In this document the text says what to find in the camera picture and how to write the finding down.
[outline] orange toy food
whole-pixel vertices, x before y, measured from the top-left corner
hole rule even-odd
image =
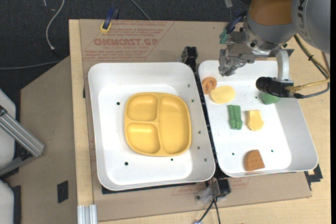
[[[213,77],[207,77],[202,81],[202,87],[204,94],[208,94],[211,90],[215,89],[217,86],[217,80]]]
[[[245,168],[247,171],[265,168],[264,161],[259,150],[249,151],[245,156]]]

